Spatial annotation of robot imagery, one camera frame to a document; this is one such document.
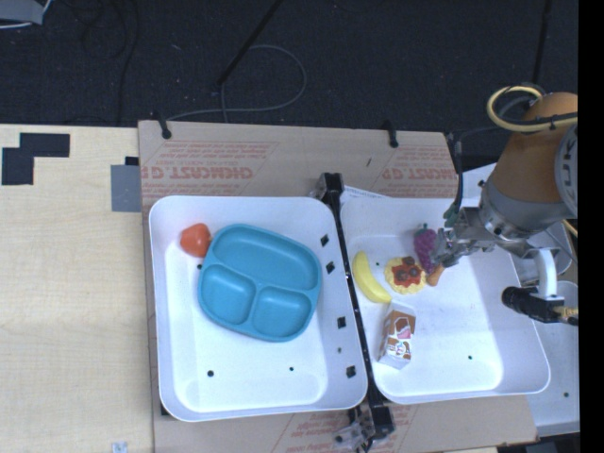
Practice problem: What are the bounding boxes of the white printed paper sheet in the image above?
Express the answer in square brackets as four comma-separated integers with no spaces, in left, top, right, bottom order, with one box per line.
[340,184,394,202]

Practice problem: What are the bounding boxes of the white plastic tray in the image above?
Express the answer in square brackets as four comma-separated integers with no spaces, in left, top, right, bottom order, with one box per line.
[339,194,552,406]
[147,194,370,424]

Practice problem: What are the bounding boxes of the purple grapes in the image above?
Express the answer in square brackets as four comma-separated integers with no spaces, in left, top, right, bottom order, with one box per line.
[412,223,440,276]

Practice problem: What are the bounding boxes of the blue divided plate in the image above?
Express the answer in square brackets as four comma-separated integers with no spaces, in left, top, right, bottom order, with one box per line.
[196,223,325,344]

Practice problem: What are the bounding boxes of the yellow toy spaghetti with meatballs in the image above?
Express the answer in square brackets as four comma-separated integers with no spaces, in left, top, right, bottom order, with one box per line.
[383,255,428,296]

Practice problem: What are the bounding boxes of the brown cardboard board red print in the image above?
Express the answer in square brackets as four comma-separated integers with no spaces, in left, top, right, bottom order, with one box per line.
[137,119,540,453]

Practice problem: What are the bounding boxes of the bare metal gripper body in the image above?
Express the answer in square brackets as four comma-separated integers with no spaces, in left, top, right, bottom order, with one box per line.
[451,206,533,260]

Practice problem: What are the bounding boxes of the thin black rod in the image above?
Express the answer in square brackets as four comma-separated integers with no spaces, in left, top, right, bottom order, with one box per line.
[327,191,384,412]

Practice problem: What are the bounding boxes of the yellow banana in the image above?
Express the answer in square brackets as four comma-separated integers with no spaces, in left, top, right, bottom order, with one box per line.
[351,250,394,305]

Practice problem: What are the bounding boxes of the white and brown milk carton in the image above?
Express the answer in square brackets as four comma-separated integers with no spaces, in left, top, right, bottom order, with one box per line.
[377,299,418,372]

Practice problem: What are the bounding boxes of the black block with thin wires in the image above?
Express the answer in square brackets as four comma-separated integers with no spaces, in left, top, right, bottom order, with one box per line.
[362,402,397,442]
[314,172,345,203]

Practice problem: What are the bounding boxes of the black cylinder on white bracket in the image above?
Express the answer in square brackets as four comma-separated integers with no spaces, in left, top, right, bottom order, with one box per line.
[500,246,579,326]

